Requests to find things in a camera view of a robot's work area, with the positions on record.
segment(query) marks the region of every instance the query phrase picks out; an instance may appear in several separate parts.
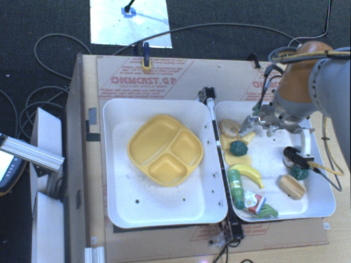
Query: gray metal panel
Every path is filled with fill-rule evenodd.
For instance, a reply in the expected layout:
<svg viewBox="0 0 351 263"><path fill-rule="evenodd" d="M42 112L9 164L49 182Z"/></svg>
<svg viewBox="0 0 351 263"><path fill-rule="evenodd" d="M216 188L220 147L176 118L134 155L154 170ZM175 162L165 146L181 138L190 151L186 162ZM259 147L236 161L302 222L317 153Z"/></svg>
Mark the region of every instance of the gray metal panel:
<svg viewBox="0 0 351 263"><path fill-rule="evenodd" d="M82 55L77 56L70 92L66 104L66 161L67 190L65 214L67 230L65 240L69 250L66 262L84 262L84 249L88 245L89 216L84 183L86 179L86 126L84 118L84 91Z"/></svg>

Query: yellow divided plate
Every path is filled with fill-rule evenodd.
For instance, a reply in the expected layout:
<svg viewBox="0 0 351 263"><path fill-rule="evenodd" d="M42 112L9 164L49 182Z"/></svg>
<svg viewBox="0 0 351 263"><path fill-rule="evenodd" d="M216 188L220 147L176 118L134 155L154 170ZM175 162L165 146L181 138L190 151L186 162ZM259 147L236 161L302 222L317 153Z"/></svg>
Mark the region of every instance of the yellow divided plate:
<svg viewBox="0 0 351 263"><path fill-rule="evenodd" d="M169 115L148 120L128 143L131 161L163 186L182 183L203 158L197 136Z"/></svg>

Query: robotic arm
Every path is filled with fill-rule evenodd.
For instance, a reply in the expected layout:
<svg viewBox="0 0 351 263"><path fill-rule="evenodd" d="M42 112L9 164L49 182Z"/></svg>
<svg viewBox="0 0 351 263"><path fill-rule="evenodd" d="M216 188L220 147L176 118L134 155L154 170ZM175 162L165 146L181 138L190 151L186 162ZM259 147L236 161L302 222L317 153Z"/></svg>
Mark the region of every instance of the robotic arm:
<svg viewBox="0 0 351 263"><path fill-rule="evenodd" d="M347 51L350 48L333 50L321 42L307 42L299 47L294 55L300 59L297 57L296 62L287 65L273 102L262 105L258 116L248 116L240 135L252 131L257 125L267 129L268 136L277 129L300 133L303 129L299 122L320 111L331 118L350 169L350 55ZM312 58L315 52L325 52L325 57L304 60L305 56Z"/></svg>

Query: green bottle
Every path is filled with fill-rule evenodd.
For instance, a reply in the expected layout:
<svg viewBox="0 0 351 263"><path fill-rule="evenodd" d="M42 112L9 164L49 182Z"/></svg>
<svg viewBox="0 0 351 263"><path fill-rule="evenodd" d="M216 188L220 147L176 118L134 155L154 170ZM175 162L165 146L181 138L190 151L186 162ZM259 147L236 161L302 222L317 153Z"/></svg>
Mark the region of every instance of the green bottle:
<svg viewBox="0 0 351 263"><path fill-rule="evenodd" d="M244 188L242 187L241 174L236 169L230 169L227 172L229 181L229 190L233 198L234 205L237 209L245 207L242 197L244 196Z"/></svg>

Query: table surface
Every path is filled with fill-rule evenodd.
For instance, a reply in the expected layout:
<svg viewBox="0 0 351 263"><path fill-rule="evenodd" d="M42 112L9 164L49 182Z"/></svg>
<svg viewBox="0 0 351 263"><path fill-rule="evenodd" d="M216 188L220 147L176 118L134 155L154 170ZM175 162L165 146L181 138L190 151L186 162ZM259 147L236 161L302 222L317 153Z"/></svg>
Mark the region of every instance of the table surface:
<svg viewBox="0 0 351 263"><path fill-rule="evenodd" d="M83 62L84 71L96 71L96 59L88 57ZM90 106L97 106L97 79L96 73L84 74L84 100L86 104L86 113ZM315 112L311 116L311 124L315 128L315 137L322 156L322 160L326 166L329 165L327 156L324 151L321 130L322 115L320 112ZM349 243L351 242L351 203L350 203L350 172L347 169L346 163L340 152L335 134L332 130L331 122L328 124L327 136L330 138L329 147L333 157L338 164L345 169L345 176L341 176L340 182L342 184L342 192L338 192L333 188L333 194L336 201L336 210L334 214L324 219L328 223L330 229L327 231L329 244L327 245L314 245L309 247L298 247L288 249L274 249L265 251L251 251L234 253L235 249L229 250L228 262L239 263L244 259L250 259L254 263L271 263L271 262L348 262L351 258L351 249ZM99 132L98 125L93 125L90 128L91 132ZM99 144L88 144L87 151L91 154L88 155L89 167L101 167L101 156L99 154ZM104 216L103 216L103 197L102 194L95 195L92 192L95 190L102 190L102 184L94 182L96 178L101 178L101 175L89 177L89 204L90 204L90 230L92 235L97 236L98 245L104 245ZM154 263L194 263L194 262L212 262L216 256L197 256L193 258L177 258L177 259L164 259L154 260L148 262ZM219 261L225 262L225 256Z"/></svg>

